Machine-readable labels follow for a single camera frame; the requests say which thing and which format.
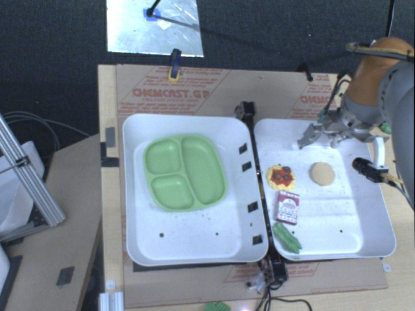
cardboard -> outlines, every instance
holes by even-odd
[[[264,118],[315,120],[327,104],[335,75],[181,68],[177,83],[168,67],[120,65],[116,68],[118,144],[126,308],[259,298],[246,287],[256,263],[182,269],[134,266],[125,249],[122,125],[134,113],[233,116],[241,101],[254,101],[255,121]],[[287,266],[289,280],[276,295],[320,294],[386,288],[379,259],[301,262]]]

dark floor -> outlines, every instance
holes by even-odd
[[[351,72],[351,41],[385,35],[390,0],[197,0],[204,58],[194,67]],[[396,0],[392,35],[414,45],[415,0]],[[106,0],[0,0],[0,113],[29,111],[98,132],[100,63],[168,64],[164,56],[106,51]],[[53,151],[37,122],[12,126],[43,157]],[[63,147],[84,136],[54,126]]]

white tray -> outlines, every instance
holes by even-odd
[[[368,145],[355,139],[332,149],[325,135],[298,148],[297,140],[312,121],[264,119],[255,126],[255,139],[271,225],[277,191],[265,173],[273,165],[290,166],[296,176],[293,193],[300,195],[297,225],[285,224],[302,249],[296,255],[274,238],[278,252],[290,260],[322,260],[385,257],[394,252],[396,239],[378,184],[352,168],[356,157],[371,160]],[[335,171],[333,184],[321,187],[309,177],[315,162],[329,163]]]
[[[156,139],[185,133],[203,135],[216,146],[228,191],[212,207],[168,212],[152,200],[142,165],[143,152]],[[125,121],[123,142],[126,246],[136,263],[161,266],[255,262],[266,255],[268,238],[250,135],[241,121],[137,114]],[[247,151],[240,154],[239,148],[244,144]],[[249,162],[252,167],[243,172],[242,165]],[[255,202],[257,209],[249,212],[248,205]]]

metal plate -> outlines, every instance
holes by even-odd
[[[106,0],[108,51],[203,57],[196,0]]]

